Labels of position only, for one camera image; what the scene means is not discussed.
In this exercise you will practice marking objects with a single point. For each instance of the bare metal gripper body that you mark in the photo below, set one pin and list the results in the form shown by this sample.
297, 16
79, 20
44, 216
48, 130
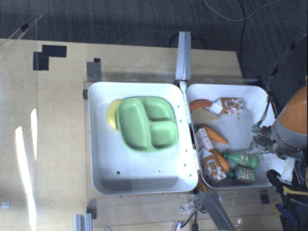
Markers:
265, 137

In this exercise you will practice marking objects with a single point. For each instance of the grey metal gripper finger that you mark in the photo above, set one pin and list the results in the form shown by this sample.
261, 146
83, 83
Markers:
253, 149
255, 138

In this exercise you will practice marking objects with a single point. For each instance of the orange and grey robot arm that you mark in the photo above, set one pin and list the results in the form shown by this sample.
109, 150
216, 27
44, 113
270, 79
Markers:
294, 119

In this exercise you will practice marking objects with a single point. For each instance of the green bottle with yellow label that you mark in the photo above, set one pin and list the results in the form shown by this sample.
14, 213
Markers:
243, 160

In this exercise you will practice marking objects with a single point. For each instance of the white plastic tray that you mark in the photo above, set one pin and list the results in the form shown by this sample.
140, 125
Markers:
240, 131
134, 170

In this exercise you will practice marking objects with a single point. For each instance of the green bottle with red label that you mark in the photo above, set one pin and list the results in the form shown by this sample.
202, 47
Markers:
244, 175

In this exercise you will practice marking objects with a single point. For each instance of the orange carrot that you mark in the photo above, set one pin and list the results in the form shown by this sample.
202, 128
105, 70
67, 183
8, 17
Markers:
222, 161
216, 136

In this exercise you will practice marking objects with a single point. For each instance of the orange and white carton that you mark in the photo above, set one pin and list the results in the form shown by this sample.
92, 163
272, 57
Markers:
228, 106
211, 168
203, 139

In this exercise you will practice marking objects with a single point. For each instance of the tan bread slice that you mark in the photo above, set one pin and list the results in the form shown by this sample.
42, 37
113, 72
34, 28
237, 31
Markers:
204, 117

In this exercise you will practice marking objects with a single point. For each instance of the red sausage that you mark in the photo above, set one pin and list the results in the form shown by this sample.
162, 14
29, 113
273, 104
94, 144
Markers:
199, 104

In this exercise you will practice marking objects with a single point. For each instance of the green divided plate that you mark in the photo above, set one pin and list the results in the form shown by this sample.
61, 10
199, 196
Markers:
142, 124

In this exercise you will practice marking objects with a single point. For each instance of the yellow banana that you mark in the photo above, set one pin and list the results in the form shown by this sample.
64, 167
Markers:
111, 115

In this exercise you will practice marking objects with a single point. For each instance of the pale wood board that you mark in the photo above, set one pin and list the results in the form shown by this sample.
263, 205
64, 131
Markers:
60, 138

